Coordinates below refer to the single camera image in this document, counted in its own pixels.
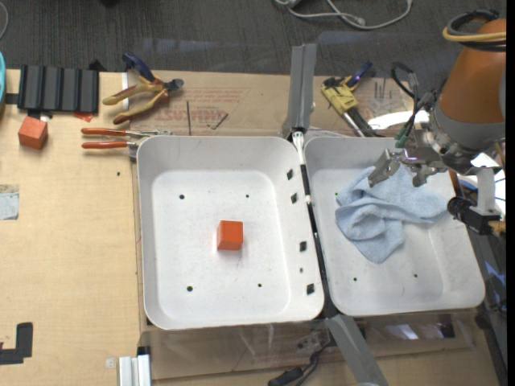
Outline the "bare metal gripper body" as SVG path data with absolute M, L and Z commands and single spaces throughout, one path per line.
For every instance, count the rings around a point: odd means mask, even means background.
M 420 173 L 453 170 L 472 175 L 472 160 L 489 148 L 486 124 L 431 124 L 425 129 L 399 130 L 400 161 Z

